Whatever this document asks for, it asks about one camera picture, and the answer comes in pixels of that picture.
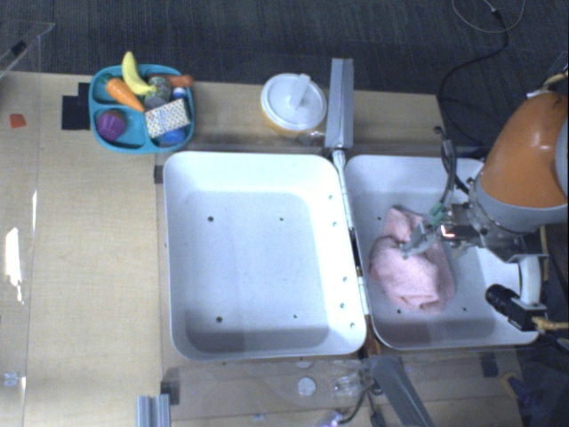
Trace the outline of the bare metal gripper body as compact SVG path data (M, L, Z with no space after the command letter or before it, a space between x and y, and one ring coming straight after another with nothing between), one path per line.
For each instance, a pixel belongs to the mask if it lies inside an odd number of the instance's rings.
M503 228L473 202L451 204L439 234L457 252L480 247L503 262L513 262L519 255L527 253L522 234Z

